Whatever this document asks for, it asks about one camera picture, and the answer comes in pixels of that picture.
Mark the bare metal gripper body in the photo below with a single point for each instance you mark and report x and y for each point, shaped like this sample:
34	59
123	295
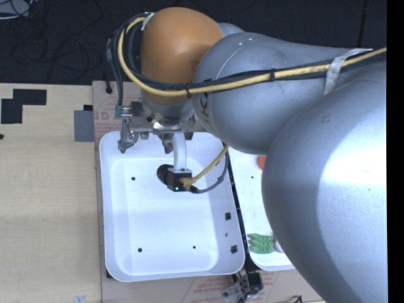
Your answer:
167	130

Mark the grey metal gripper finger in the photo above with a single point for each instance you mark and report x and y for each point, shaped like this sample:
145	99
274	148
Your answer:
168	145
127	139

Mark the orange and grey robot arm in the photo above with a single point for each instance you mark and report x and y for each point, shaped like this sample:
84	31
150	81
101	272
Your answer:
284	112

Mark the white plastic tray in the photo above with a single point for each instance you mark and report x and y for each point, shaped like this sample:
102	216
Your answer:
164	219
252	200

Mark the thin black and white rod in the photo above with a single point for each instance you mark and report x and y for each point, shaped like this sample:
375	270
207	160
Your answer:
237	202

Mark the orange toy carrot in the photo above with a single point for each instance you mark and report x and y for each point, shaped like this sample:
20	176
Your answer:
261	162

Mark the green pea pods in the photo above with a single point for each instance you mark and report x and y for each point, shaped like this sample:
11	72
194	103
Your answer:
261	243

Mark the red and white toy food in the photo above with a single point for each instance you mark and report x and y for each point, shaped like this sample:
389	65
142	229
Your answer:
278	246

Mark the black cylinder on white bracket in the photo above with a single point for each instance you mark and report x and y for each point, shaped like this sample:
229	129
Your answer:
172	177

